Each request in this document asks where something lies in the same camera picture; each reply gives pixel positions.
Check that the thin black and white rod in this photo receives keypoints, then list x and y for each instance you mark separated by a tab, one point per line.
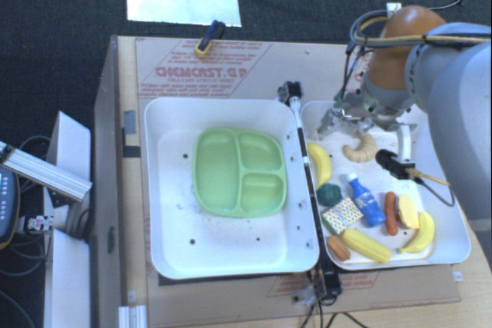
307	169

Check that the brown cardboard board red print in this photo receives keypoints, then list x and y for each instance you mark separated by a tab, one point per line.
215	73

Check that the yellow and brown bread slice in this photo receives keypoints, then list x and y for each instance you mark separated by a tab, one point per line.
408	212

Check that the white plastic tray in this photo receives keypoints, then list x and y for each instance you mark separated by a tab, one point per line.
215	242
442	242

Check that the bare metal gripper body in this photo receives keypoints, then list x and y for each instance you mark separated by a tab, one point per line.
365	113

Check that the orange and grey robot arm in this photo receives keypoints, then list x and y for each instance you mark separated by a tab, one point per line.
446	80

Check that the yellow banana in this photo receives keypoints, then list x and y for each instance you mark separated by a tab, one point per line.
323	163
424	234

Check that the yellow corn cob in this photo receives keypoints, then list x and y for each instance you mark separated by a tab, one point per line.
367	246

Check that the green divided plate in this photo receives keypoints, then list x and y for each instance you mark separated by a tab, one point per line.
217	173

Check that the beige croissant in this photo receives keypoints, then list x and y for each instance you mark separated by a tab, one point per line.
363	153

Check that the dark green broccoli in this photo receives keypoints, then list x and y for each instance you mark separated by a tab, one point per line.
329	195

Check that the yellow and white patterned packet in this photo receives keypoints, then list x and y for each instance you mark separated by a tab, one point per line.
342	216

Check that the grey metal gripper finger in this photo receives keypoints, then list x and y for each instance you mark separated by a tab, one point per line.
365	129
328	121

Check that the blue bottle white cap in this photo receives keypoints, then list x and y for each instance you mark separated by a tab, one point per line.
367	205

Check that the long red-orange sausage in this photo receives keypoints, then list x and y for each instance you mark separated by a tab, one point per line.
391	213

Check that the black cylinder on white bracket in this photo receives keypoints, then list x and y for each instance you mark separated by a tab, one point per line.
392	162

